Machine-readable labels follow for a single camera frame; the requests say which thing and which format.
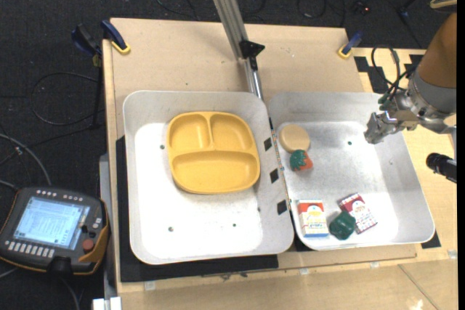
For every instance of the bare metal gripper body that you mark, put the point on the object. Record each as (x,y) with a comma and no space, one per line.
(410,112)

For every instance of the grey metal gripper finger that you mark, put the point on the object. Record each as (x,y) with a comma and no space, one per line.
(386,127)
(372,129)

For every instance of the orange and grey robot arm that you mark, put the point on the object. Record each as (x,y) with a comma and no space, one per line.
(441,58)

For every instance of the white plastic tray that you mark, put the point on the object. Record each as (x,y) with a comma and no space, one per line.
(359,174)
(203,225)

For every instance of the red strawberry with green leaves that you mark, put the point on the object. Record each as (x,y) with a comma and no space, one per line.
(301,160)

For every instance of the tan round biscuit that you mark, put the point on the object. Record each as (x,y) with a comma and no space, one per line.
(294,138)

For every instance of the dark red carton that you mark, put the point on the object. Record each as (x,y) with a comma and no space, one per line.
(359,210)

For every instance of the thin black and white rod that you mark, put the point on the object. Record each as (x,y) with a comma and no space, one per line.
(280,163)

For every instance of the green bell pepper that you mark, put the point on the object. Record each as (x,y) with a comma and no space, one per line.
(342,226)

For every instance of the white and red carton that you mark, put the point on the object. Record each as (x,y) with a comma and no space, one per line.
(312,218)

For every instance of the yellow divided plate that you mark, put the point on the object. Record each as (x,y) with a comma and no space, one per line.
(214,163)

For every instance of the pale wood board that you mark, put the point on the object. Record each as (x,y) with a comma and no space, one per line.
(174,58)

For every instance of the black cylinder on white bracket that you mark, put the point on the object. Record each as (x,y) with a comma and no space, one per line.
(441,163)

